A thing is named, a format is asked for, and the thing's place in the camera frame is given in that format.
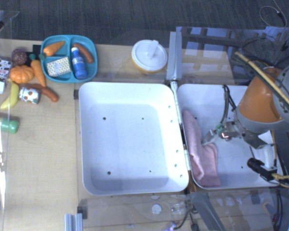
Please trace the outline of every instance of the pink cloth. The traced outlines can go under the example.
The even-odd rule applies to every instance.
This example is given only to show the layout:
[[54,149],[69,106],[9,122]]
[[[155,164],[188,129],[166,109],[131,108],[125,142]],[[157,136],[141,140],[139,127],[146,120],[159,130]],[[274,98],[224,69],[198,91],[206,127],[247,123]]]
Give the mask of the pink cloth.
[[193,115],[183,111],[183,125],[195,181],[203,187],[220,186],[217,176],[217,149],[214,144],[201,145],[201,131]]

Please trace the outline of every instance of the blue tray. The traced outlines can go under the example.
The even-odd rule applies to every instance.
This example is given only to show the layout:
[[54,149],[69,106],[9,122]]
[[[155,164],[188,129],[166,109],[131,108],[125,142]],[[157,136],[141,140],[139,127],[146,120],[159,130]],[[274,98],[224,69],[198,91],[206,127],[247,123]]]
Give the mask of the blue tray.
[[[44,60],[41,60],[44,75],[52,81],[61,82],[61,83],[78,83],[78,82],[86,82],[86,81],[91,80],[97,73],[97,54],[96,54],[95,46],[89,38],[84,37],[84,36],[79,36],[79,35],[51,36],[51,37],[46,38],[43,41],[41,49],[40,49],[40,53],[43,54],[43,49],[46,46],[55,42],[63,41],[63,40],[65,41],[65,44],[55,53],[55,55],[46,56]],[[64,75],[57,76],[57,77],[49,76],[47,72],[46,64],[49,62],[64,58],[64,57],[69,58],[71,68],[73,69],[72,63],[71,63],[71,49],[74,43],[81,44],[84,48],[87,49],[87,51],[90,52],[90,54],[94,58],[94,62],[91,64],[89,64],[84,58],[88,77],[86,79],[77,79],[73,71]]]

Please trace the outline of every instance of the green bottle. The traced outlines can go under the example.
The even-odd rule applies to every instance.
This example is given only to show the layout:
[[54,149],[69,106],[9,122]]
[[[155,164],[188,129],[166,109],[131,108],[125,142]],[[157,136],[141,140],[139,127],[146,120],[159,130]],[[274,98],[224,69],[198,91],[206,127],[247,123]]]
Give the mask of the green bottle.
[[0,117],[1,131],[9,132],[9,133],[16,133],[19,127],[19,121],[10,120],[7,118]]

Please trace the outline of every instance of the blue bottle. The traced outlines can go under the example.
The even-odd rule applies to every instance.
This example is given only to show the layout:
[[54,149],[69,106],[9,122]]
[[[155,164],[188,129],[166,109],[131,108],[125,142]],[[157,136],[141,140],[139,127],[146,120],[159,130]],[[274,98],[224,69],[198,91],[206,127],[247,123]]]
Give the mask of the blue bottle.
[[72,48],[72,64],[74,68],[75,77],[77,79],[85,79],[88,77],[88,73],[86,71],[86,66],[83,58],[79,55],[79,49],[77,47]]

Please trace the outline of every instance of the gray carpet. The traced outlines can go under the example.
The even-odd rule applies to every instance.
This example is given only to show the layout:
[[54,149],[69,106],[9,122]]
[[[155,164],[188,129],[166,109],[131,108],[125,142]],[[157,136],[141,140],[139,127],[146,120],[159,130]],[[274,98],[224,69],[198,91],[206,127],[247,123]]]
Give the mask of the gray carpet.
[[[289,0],[276,0],[289,27]],[[13,38],[43,40],[51,35],[79,34],[94,43],[132,45],[157,39],[167,45],[178,26],[248,28],[265,26],[259,16],[273,0],[0,0],[0,10],[20,11]],[[275,26],[272,9],[263,15]]]

